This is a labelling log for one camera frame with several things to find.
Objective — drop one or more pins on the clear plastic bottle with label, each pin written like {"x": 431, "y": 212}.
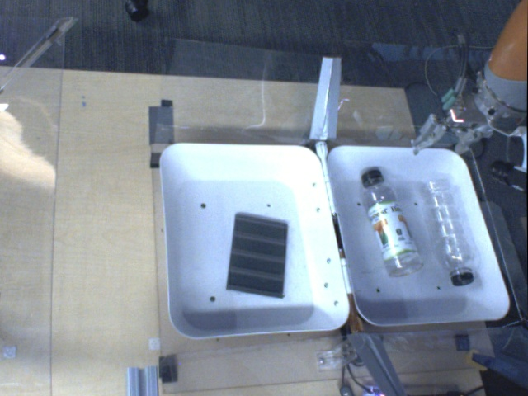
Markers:
{"x": 392, "y": 229}

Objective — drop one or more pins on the dark grey ribbed rectangular block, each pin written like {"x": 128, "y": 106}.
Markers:
{"x": 257, "y": 256}

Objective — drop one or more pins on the white plastic tray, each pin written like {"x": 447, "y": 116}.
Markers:
{"x": 198, "y": 241}
{"x": 359, "y": 287}

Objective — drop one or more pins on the clear plastic bottle without label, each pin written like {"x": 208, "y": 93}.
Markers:
{"x": 449, "y": 229}

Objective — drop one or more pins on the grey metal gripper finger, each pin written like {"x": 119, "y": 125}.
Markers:
{"x": 429, "y": 132}
{"x": 470, "y": 140}

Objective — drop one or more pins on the black cylinder on white bracket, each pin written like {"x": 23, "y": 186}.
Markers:
{"x": 504, "y": 171}

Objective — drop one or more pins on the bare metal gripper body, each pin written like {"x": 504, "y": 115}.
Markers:
{"x": 495, "y": 109}

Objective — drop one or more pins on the pale wood board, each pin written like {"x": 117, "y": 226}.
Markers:
{"x": 107, "y": 221}

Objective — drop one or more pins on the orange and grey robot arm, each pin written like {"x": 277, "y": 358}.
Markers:
{"x": 511, "y": 43}

